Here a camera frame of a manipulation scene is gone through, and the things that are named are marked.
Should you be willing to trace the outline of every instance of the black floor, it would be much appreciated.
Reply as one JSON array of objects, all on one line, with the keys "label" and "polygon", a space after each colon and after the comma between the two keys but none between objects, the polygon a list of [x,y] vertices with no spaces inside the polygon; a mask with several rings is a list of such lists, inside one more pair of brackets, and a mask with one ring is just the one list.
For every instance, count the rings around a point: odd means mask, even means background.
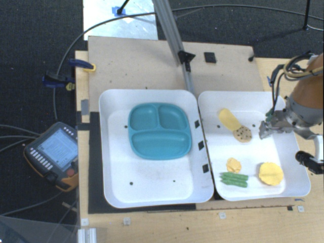
[{"label": "black floor", "polygon": [[[307,51],[323,51],[323,32],[302,29],[304,17],[275,10],[229,5],[276,8],[304,14],[306,0],[169,0],[173,9],[218,5],[183,16],[176,12],[183,41],[253,46],[257,57],[291,58]],[[311,0],[310,15],[323,18],[323,0]],[[54,123],[52,89],[42,86],[46,71],[56,72],[71,42],[83,31],[82,0],[0,0],[0,124],[38,133]],[[323,21],[309,18],[309,25],[323,29]],[[160,39],[164,36],[158,28]],[[74,50],[85,50],[79,41]],[[65,63],[62,74],[71,76]],[[73,92],[57,91],[59,120],[75,125]],[[0,136],[22,134],[0,129]],[[0,149],[16,140],[0,139]],[[0,214],[46,200],[59,191],[40,178],[23,158],[23,146],[0,153]],[[12,215],[23,219],[58,222],[76,192]],[[70,213],[63,223],[73,224]]]}]

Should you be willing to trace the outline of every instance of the blue divided plate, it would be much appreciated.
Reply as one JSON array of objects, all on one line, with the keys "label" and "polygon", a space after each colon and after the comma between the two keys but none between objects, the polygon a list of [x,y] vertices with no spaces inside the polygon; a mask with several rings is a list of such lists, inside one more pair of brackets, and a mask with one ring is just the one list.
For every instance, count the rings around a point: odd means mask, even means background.
[{"label": "blue divided plate", "polygon": [[145,103],[134,107],[128,119],[133,151],[146,159],[174,159],[191,149],[191,132],[184,111],[176,105]]}]

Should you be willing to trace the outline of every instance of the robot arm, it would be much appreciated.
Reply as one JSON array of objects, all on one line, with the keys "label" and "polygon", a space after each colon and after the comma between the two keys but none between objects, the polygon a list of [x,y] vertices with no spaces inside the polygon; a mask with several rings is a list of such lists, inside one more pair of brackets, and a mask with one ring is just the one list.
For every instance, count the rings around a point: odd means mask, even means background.
[{"label": "robot arm", "polygon": [[[273,107],[266,114],[267,119],[261,122],[259,136],[264,139],[273,133],[289,133],[294,131],[306,140],[313,140],[315,144],[315,157],[299,151],[296,160],[309,167],[316,174],[323,174],[323,135],[315,134],[310,127],[323,121],[323,54],[317,56],[306,69],[300,68],[296,63],[300,60],[311,59],[312,54],[301,55],[291,59],[285,65],[279,65],[272,73]],[[274,85],[276,76],[283,69],[277,80],[276,95]],[[279,91],[280,78],[297,80],[293,92],[286,97],[286,107],[275,110]]]}]

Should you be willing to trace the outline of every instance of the green beans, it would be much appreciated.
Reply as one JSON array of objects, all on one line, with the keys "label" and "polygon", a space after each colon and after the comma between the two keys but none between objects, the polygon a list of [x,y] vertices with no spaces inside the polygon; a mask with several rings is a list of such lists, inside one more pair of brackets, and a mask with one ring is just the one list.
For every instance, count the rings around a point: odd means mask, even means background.
[{"label": "green beans", "polygon": [[235,185],[246,188],[248,186],[247,180],[249,176],[242,174],[235,174],[232,172],[226,172],[221,175],[222,181],[226,185]]}]

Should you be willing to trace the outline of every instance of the device screen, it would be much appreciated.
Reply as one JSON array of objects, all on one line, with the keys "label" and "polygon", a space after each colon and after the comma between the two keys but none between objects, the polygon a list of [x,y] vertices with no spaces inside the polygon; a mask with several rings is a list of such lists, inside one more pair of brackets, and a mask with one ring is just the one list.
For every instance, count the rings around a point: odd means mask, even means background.
[{"label": "device screen", "polygon": [[61,170],[77,157],[77,144],[61,128],[41,143],[37,149],[50,158]]}]

